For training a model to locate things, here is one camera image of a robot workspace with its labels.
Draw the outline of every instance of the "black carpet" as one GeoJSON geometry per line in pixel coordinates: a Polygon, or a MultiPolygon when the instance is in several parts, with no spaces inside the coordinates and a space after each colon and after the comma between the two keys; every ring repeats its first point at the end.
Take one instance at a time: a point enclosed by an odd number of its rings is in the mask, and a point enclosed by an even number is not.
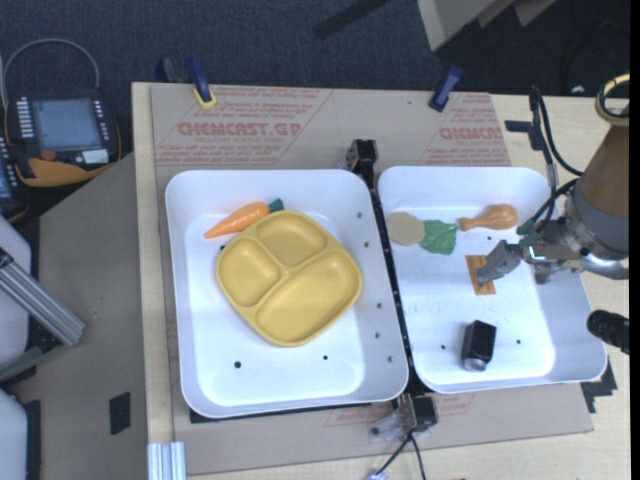
{"type": "MultiPolygon", "coordinates": [[[[91,52],[127,152],[130,85],[156,80],[163,55],[178,77],[195,57],[218,84],[433,90],[456,65],[456,90],[595,95],[629,70],[629,33],[630,0],[560,0],[526,28],[510,8],[436,52],[416,0],[0,0],[5,62],[43,38],[91,52]]],[[[84,55],[60,44],[26,50],[7,75],[9,97],[94,83],[84,55]]]]}

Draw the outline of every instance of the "beige round object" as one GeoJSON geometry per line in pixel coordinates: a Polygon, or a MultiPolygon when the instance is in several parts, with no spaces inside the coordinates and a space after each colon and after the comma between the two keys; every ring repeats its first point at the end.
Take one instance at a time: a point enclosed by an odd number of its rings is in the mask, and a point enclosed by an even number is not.
{"type": "Polygon", "coordinates": [[[387,219],[389,237],[402,245],[417,244],[424,238],[424,223],[407,212],[395,212],[387,219]]]}

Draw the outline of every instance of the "blue clamp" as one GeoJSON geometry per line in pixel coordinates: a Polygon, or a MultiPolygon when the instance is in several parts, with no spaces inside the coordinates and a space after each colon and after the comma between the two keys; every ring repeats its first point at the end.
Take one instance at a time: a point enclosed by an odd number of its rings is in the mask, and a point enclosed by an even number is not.
{"type": "Polygon", "coordinates": [[[431,97],[431,101],[429,101],[429,106],[438,112],[442,112],[447,101],[449,101],[449,93],[453,91],[460,78],[462,78],[462,70],[456,66],[451,66],[444,78],[438,82],[438,87],[431,97]]]}
{"type": "Polygon", "coordinates": [[[191,81],[193,82],[193,94],[196,97],[196,100],[200,104],[200,106],[209,110],[212,109],[216,104],[216,97],[209,88],[209,83],[207,82],[207,78],[204,76],[204,72],[192,57],[187,57],[185,60],[185,67],[187,71],[189,71],[189,75],[191,75],[191,81]]]}

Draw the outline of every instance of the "orange toy carrot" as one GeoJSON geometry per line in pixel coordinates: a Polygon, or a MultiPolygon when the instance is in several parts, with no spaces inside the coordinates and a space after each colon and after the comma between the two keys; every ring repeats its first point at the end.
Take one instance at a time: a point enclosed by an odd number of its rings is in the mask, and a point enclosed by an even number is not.
{"type": "Polygon", "coordinates": [[[222,219],[218,224],[209,229],[205,234],[205,238],[215,238],[217,236],[228,235],[248,228],[254,222],[260,220],[271,212],[282,210],[284,205],[280,199],[276,199],[271,204],[263,202],[255,202],[243,206],[239,210],[233,212],[228,217],[222,219]]]}

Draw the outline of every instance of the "yellow plate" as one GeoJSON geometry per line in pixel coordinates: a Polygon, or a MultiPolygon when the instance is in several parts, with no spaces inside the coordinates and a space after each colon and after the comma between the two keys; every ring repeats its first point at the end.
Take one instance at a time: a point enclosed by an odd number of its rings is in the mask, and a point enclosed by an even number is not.
{"type": "Polygon", "coordinates": [[[360,296],[358,264],[305,214],[281,210],[236,235],[216,261],[233,308],[267,341],[303,345],[360,296]]]}

